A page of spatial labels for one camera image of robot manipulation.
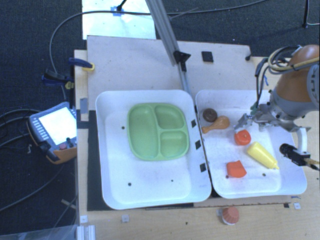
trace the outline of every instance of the table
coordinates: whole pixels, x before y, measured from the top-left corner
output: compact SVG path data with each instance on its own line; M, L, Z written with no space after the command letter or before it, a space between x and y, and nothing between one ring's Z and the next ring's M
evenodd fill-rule
M75 57L86 59L87 51L76 50ZM250 63L257 65L260 60L259 57L252 57ZM277 79L276 76L268 76L271 86L276 84ZM79 67L75 68L75 86L78 109L80 100L88 97L88 73ZM88 115L82 114L81 120L87 121ZM304 119L299 119L297 123L312 126L308 132L308 150L313 159L319 160L319 112L311 112ZM308 183L305 193L284 199L291 201L289 208L285 208L283 203L273 202L271 197L270 203L277 204L240 205L240 202L237 206L240 220L233 226L223 224L221 218L217 216L216 211L219 207L87 211L88 130L78 129L77 135L78 213L79 216L87 216L87 222L82 225L95 225L96 239L294 240L303 238L314 240L319 236L319 172L310 168L304 168ZM299 203L301 209L295 209L294 203ZM129 222L123 223L122 215L128 215Z

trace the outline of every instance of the black bracket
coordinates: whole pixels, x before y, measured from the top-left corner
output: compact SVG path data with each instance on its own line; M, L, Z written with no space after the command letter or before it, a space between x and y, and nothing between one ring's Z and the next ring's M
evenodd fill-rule
M190 58L191 54L184 53L179 50L175 50L173 52L173 56L175 58L175 62L180 63L181 70L183 72L187 72L186 61Z

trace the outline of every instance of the red cap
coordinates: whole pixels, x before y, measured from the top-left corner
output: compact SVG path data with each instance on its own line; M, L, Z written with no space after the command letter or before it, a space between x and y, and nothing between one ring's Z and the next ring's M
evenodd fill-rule
M222 210L222 219L228 225L234 225L239 220L239 211L236 207L231 206Z

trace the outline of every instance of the yellow squeeze bottle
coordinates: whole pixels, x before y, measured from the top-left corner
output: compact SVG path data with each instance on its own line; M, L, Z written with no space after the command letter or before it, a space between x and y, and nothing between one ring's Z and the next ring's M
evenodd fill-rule
M252 143L246 152L269 169L279 169L278 161L259 142Z

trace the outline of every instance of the screen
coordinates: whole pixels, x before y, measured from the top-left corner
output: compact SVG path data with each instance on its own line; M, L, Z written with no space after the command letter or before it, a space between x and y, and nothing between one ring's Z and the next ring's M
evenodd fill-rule
M39 120L56 145L77 136L76 119L66 107L46 114Z

